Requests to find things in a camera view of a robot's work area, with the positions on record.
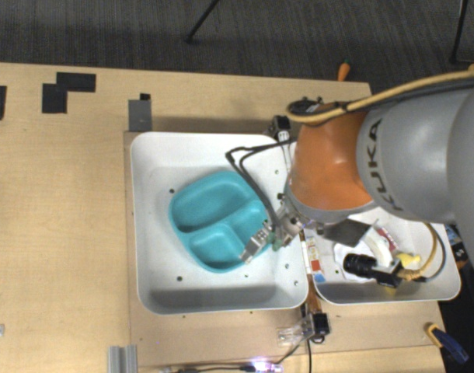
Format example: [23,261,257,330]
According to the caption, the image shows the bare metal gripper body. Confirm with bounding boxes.
[269,204,305,237]

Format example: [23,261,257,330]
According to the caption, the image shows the white packet with red print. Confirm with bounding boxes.
[371,225,402,251]

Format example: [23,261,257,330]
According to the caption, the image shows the black cylinder on white bracket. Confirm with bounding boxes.
[342,229,404,289]

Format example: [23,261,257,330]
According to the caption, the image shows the dark grey flat piece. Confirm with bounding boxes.
[323,221,373,248]

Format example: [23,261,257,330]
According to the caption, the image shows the yellow banana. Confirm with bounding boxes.
[395,251,422,269]

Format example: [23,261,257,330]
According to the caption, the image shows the blue divided plate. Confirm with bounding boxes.
[168,170,276,274]

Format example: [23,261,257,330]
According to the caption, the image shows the black block with wires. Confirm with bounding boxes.
[310,312,333,343]
[268,114,293,142]

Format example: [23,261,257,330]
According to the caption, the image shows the white plastic tray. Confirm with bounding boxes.
[130,131,310,315]
[289,141,462,306]

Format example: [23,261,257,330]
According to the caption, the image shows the orange carrot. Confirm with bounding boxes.
[336,58,353,82]

